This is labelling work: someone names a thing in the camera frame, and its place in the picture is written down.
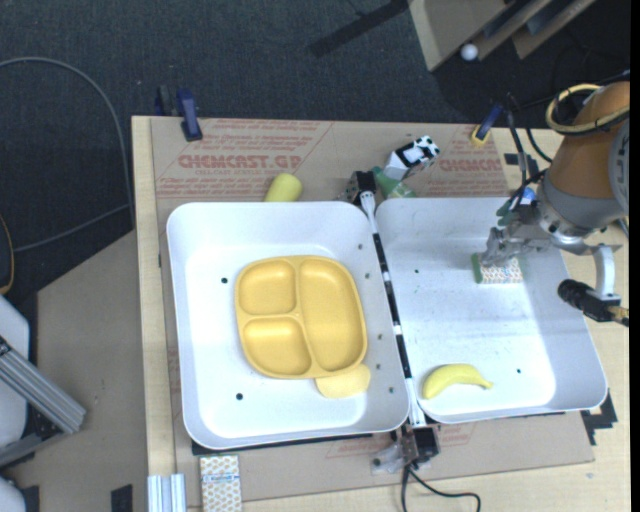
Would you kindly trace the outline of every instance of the yellow divided plate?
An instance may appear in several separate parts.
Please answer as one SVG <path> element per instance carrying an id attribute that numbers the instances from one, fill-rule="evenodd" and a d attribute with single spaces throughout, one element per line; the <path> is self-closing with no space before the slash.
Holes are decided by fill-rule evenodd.
<path id="1" fill-rule="evenodd" d="M 247 265 L 235 284 L 245 356 L 277 378 L 327 377 L 355 368 L 367 333 L 353 277 L 322 256 L 283 256 Z"/>

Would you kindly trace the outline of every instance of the blue clip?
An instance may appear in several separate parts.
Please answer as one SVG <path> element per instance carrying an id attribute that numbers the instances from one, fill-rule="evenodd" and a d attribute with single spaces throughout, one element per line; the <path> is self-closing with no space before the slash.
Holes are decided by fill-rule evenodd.
<path id="1" fill-rule="evenodd" d="M 189 89 L 178 89 L 176 93 L 176 100 L 178 106 L 178 113 L 184 116 L 182 121 L 182 131 L 187 141 L 202 139 L 202 131 L 198 124 L 198 117 L 196 116 L 196 100 L 191 94 Z"/>

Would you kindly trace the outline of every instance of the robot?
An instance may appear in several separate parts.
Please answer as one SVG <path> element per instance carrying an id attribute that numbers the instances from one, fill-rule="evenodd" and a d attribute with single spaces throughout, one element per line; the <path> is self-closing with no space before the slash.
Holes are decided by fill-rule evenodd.
<path id="1" fill-rule="evenodd" d="M 561 124 L 561 104 L 585 93 L 588 97 L 573 123 Z M 481 255 L 485 267 L 551 246 L 592 255 L 596 286 L 569 279 L 560 284 L 558 294 L 593 320 L 627 327 L 629 311 L 620 307 L 613 290 L 617 248 L 589 245 L 586 239 L 629 215 L 629 96 L 628 81 L 604 87 L 582 84 L 556 96 L 546 112 L 549 127 L 564 135 L 556 156 L 546 171 L 533 176 L 521 158 L 522 184 L 498 210 L 499 227 L 491 228 Z"/>

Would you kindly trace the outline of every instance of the toy banana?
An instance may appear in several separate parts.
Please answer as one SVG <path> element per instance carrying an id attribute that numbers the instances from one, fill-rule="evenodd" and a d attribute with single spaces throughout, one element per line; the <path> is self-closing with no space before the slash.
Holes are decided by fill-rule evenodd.
<path id="1" fill-rule="evenodd" d="M 493 386 L 493 383 L 486 380 L 471 364 L 447 364 L 436 368 L 425 379 L 422 396 L 429 400 L 453 384 L 475 384 L 485 389 Z"/>

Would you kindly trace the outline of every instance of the green bottle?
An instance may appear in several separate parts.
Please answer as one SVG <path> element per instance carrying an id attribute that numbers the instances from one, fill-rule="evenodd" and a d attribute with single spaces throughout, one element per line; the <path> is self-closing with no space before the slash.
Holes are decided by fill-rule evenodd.
<path id="1" fill-rule="evenodd" d="M 382 197 L 385 199 L 392 199 L 394 197 L 417 197 L 411 187 L 402 181 L 389 178 L 380 167 L 374 167 L 372 171 L 376 183 L 380 188 L 380 192 L 382 192 Z"/>

